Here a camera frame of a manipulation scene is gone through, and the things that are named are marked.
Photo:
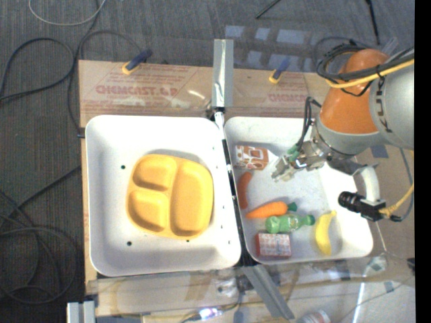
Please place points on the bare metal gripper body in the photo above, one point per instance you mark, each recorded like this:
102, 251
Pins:
311, 155

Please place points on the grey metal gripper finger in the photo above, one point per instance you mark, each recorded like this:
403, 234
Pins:
290, 173
279, 168

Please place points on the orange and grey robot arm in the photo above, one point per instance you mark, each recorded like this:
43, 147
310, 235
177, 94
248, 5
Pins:
350, 113

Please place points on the white plastic tray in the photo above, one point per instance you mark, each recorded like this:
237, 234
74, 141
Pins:
303, 194
111, 214

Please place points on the brown and white carton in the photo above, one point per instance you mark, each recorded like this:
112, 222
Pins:
250, 156

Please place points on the orange sausage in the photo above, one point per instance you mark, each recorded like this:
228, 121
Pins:
244, 188

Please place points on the orange carrot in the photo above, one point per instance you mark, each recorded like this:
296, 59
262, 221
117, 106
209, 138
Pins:
267, 210

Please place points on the green plastic bottle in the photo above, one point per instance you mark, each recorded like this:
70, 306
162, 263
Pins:
286, 223

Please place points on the yellow banana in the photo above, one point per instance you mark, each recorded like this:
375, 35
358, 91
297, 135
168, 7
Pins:
323, 234

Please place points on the red and white packet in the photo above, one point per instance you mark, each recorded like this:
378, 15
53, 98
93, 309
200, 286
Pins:
273, 245

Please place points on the yellow divided plate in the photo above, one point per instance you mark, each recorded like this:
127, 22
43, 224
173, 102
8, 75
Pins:
188, 197

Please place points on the silver and red can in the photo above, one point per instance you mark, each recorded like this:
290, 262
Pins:
314, 317

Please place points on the brown cardboard board red print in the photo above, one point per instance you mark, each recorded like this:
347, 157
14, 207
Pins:
141, 89

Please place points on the black cylinder on white bracket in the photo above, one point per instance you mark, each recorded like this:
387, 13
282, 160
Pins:
357, 202

